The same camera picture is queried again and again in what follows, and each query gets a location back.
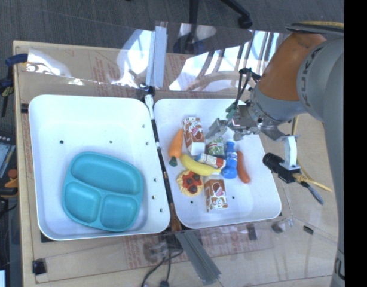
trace toy food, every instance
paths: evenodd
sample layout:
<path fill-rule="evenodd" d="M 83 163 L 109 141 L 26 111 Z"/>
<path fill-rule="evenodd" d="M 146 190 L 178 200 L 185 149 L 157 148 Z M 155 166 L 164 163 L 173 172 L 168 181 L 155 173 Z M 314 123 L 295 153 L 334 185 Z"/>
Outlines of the toy food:
<path fill-rule="evenodd" d="M 195 161 L 209 165 L 215 169 L 222 169 L 226 165 L 226 161 L 223 158 L 215 157 L 205 153 L 201 153 L 195 158 Z"/>
<path fill-rule="evenodd" d="M 226 209 L 227 198 L 225 183 L 219 174 L 210 175 L 205 180 L 206 209 L 210 212 L 213 209 Z"/>
<path fill-rule="evenodd" d="M 238 156 L 234 149 L 235 144 L 236 143 L 232 139 L 228 139 L 226 143 L 226 166 L 222 169 L 222 176 L 226 179 L 234 179 L 238 175 Z"/>
<path fill-rule="evenodd" d="M 222 136 L 213 139 L 207 144 L 207 153 L 215 157 L 225 158 L 225 148 Z"/>
<path fill-rule="evenodd" d="M 220 169 L 215 169 L 209 165 L 201 164 L 193 160 L 188 154 L 185 153 L 181 154 L 179 159 L 186 169 L 202 176 L 209 176 L 213 173 L 221 172 Z"/>
<path fill-rule="evenodd" d="M 243 163 L 243 153 L 241 151 L 237 151 L 237 171 L 238 176 L 241 179 L 242 182 L 248 183 L 251 181 L 249 174 L 246 172 L 246 169 L 244 168 Z"/>
<path fill-rule="evenodd" d="M 199 118 L 185 118 L 183 120 L 183 132 L 186 147 L 191 155 L 196 156 L 205 152 L 205 137 Z"/>
<path fill-rule="evenodd" d="M 193 171 L 182 172 L 176 181 L 181 192 L 188 197 L 195 197 L 203 190 L 201 176 Z"/>
<path fill-rule="evenodd" d="M 168 155 L 171 158 L 169 165 L 173 167 L 177 166 L 177 158 L 181 156 L 182 142 L 184 141 L 183 135 L 184 129 L 181 128 L 178 130 L 169 146 Z"/>

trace toy carrot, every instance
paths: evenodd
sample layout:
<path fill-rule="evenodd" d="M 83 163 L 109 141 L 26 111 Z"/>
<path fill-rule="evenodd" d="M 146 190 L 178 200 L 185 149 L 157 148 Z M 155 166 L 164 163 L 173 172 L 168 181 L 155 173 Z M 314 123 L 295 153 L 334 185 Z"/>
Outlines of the toy carrot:
<path fill-rule="evenodd" d="M 237 171 L 242 182 L 248 183 L 251 181 L 250 176 L 247 174 L 246 169 L 244 168 L 243 153 L 241 151 L 237 151 Z"/>
<path fill-rule="evenodd" d="M 168 155 L 171 157 L 169 165 L 175 167 L 177 166 L 177 158 L 181 156 L 182 142 L 183 142 L 184 130 L 179 129 L 176 136 L 174 136 L 172 142 L 169 146 Z"/>

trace toy hot dog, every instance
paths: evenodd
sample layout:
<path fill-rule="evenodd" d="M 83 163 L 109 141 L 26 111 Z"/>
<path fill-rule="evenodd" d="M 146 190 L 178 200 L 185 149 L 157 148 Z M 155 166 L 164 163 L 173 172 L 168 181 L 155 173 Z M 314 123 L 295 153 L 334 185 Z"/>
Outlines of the toy hot dog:
<path fill-rule="evenodd" d="M 241 151 L 237 151 L 237 171 L 238 176 L 242 182 L 248 183 L 251 181 L 249 174 L 246 172 L 243 163 L 243 153 Z"/>

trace blue bottle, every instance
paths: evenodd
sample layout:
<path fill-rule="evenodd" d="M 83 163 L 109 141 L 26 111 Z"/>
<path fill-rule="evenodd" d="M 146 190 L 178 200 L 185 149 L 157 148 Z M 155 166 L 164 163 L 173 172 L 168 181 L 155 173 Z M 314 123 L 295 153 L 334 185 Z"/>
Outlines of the blue bottle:
<path fill-rule="evenodd" d="M 235 144 L 236 143 L 232 139 L 228 139 L 226 142 L 226 166 L 221 170 L 222 176 L 226 179 L 234 179 L 238 175 L 238 155 L 234 149 Z"/>

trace blue divided plate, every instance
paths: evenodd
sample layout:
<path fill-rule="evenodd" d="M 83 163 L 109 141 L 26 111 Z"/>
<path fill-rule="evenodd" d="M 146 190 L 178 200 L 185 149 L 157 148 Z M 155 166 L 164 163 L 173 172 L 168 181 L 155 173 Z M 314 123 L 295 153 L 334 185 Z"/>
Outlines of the blue divided plate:
<path fill-rule="evenodd" d="M 134 165 L 83 152 L 71 161 L 62 193 L 64 211 L 76 222 L 107 231 L 128 230 L 137 219 L 143 178 Z"/>

